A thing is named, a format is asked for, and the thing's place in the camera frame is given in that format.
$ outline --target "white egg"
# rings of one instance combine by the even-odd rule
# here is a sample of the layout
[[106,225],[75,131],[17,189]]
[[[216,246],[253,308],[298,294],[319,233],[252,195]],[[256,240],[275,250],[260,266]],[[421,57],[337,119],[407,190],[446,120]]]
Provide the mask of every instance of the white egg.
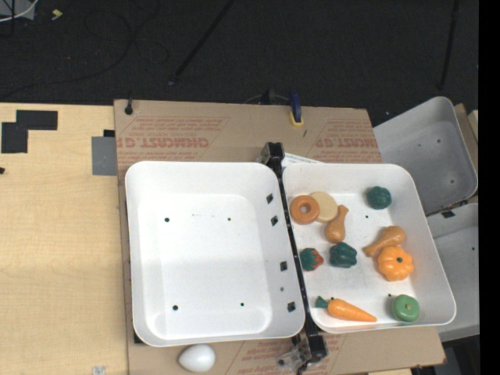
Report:
[[208,345],[193,345],[179,355],[179,364],[188,371],[201,373],[212,369],[216,353]]

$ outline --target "white tray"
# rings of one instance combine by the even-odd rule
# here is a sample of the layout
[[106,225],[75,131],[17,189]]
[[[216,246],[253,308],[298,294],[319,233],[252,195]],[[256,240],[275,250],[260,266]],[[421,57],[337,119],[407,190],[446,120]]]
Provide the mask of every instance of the white tray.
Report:
[[479,327],[479,205],[427,217],[456,300],[456,317],[437,328],[442,341],[474,336]]
[[452,102],[432,98],[374,127],[384,163],[407,169],[430,215],[472,196],[477,174]]
[[127,171],[134,329],[148,345],[285,338],[305,321],[274,172],[253,162]]
[[[449,323],[455,316],[455,300],[441,260],[430,234],[426,217],[411,175],[394,164],[308,164],[296,163],[284,171],[288,203],[298,195],[325,191],[349,212],[345,219],[345,242],[358,251],[358,262],[351,268],[329,264],[332,244],[324,236],[324,223],[298,225],[293,231],[298,250],[316,248],[324,257],[317,270],[304,272],[309,304],[317,297],[342,298],[378,318],[376,323],[338,320],[325,309],[312,308],[316,324],[329,333],[375,330],[392,327],[415,327]],[[382,210],[371,209],[366,191],[373,186],[387,188],[392,204]],[[376,260],[362,248],[373,242],[389,225],[399,225],[407,239],[402,247],[413,256],[415,270],[405,280],[390,282],[378,272]],[[390,310],[391,296],[415,297],[421,308],[414,323],[397,321]]]

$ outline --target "blue clip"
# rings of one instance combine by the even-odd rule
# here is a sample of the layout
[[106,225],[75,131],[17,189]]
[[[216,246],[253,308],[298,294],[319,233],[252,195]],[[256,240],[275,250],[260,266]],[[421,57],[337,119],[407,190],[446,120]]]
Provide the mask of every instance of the blue clip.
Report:
[[301,127],[302,125],[304,125],[304,121],[302,120],[302,110],[300,107],[300,101],[298,100],[298,96],[293,91],[290,91],[289,95],[291,104],[291,111],[290,111],[291,124],[294,127]]

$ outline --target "orange pumpkin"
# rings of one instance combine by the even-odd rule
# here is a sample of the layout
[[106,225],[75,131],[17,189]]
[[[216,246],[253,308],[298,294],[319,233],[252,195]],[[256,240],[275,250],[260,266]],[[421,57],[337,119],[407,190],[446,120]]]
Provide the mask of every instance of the orange pumpkin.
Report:
[[415,269],[413,257],[399,245],[383,248],[377,262],[379,271],[387,280],[403,280]]

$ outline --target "brown donut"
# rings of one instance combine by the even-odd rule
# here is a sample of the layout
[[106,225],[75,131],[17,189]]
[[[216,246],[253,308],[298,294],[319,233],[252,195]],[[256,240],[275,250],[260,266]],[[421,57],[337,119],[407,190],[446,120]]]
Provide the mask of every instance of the brown donut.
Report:
[[296,223],[314,222],[320,214],[320,205],[309,195],[300,195],[290,204],[290,215]]

